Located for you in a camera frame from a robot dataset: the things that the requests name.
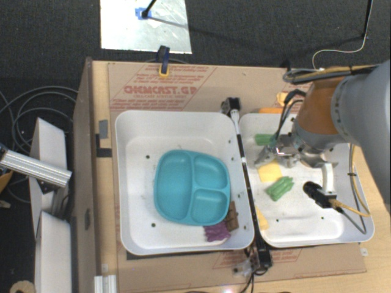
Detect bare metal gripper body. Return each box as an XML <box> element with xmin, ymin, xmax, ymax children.
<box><xmin>271</xmin><ymin>133</ymin><xmax>338</xmax><ymax>168</ymax></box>

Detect yellow cheese slice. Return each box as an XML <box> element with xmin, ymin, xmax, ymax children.
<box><xmin>257</xmin><ymin>160</ymin><xmax>283</xmax><ymax>183</ymax></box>

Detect purple grapes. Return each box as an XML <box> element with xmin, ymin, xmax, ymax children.
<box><xmin>203</xmin><ymin>223</ymin><xmax>232</xmax><ymax>243</ymax></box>

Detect brown cardboard board red print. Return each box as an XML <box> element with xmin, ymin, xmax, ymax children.
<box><xmin>107</xmin><ymin>62</ymin><xmax>368</xmax><ymax>293</ymax></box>

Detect white plastic tray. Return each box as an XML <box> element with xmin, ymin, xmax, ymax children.
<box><xmin>114</xmin><ymin>109</ymin><xmax>255</xmax><ymax>256</ymax></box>
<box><xmin>239</xmin><ymin>112</ymin><xmax>376</xmax><ymax>249</ymax></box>

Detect yellow wedge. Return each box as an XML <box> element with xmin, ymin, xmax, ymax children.
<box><xmin>254</xmin><ymin>205</ymin><xmax>270</xmax><ymax>231</ymax></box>

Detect brown chocolate biscuit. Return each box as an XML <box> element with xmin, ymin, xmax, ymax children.
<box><xmin>225</xmin><ymin>201</ymin><xmax>240</xmax><ymax>233</ymax></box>

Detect blue divided plate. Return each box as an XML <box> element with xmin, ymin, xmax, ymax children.
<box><xmin>153</xmin><ymin>149</ymin><xmax>232</xmax><ymax>227</ymax></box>

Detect black block with thin wires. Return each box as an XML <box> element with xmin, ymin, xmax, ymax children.
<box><xmin>243</xmin><ymin>245</ymin><xmax>273</xmax><ymax>275</ymax></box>
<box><xmin>221</xmin><ymin>96</ymin><xmax>242</xmax><ymax>116</ymax></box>

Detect black cylinder on white bracket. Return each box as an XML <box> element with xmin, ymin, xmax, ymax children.
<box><xmin>302</xmin><ymin>162</ymin><xmax>338</xmax><ymax>209</ymax></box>

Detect green ridged bean pod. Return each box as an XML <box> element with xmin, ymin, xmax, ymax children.
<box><xmin>254</xmin><ymin>133</ymin><xmax>277</xmax><ymax>147</ymax></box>
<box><xmin>266</xmin><ymin>176</ymin><xmax>295</xmax><ymax>202</ymax></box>

